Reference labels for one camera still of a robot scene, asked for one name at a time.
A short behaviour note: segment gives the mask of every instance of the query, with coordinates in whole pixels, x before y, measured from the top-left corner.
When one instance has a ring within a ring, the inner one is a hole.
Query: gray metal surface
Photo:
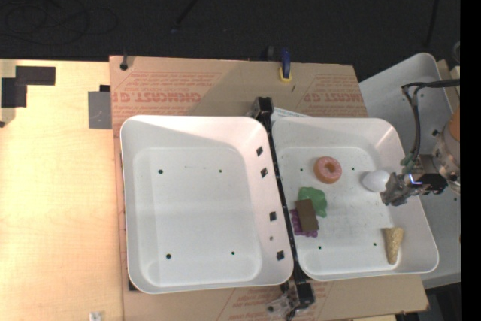
[[[433,56],[419,53],[359,84],[369,117],[382,118],[397,130],[408,152],[414,141],[414,118],[401,86],[412,82],[446,79]],[[419,98],[421,153],[431,153],[436,139],[434,130],[442,131],[451,117],[452,105],[445,89],[423,89]],[[450,188],[441,195],[421,197],[429,226],[440,254],[436,270],[422,274],[426,289],[461,282],[461,198]]]

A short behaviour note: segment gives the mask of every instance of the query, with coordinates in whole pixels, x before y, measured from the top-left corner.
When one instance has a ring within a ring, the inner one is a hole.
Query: white tray
[[[438,252],[419,197],[386,207],[379,193],[365,189],[369,171],[401,171],[404,151],[394,127],[377,118],[296,118],[275,122],[272,132],[284,194],[295,208],[298,190],[324,191],[327,217],[317,217],[318,238],[295,236],[299,263],[315,280],[340,280],[433,271]],[[317,180],[313,165],[320,156],[336,158],[341,179]],[[400,226],[404,240],[396,265],[387,262],[382,228]]]
[[[120,140],[128,270],[140,291],[289,279],[292,254],[261,123],[136,116]]]

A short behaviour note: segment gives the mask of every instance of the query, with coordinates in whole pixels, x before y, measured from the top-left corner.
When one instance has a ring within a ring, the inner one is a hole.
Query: blue clip
[[[280,79],[288,83],[291,81],[291,54],[286,48],[283,48],[280,51],[281,59],[282,59],[282,67],[279,67],[279,75]]]

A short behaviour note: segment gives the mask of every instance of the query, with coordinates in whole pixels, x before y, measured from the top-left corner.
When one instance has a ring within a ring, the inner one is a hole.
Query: black fabric
[[[190,1],[0,0],[0,57],[260,59],[272,46],[280,60],[288,47],[293,62],[352,64],[359,80],[419,52],[456,64],[460,0],[439,0],[429,47],[434,0],[199,0],[171,33]]]

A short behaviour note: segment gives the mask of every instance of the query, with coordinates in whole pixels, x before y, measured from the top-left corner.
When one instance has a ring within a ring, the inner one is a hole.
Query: light wood surface
[[[56,67],[0,120],[0,319],[123,319],[111,130],[89,129],[88,91],[107,62],[0,60]]]

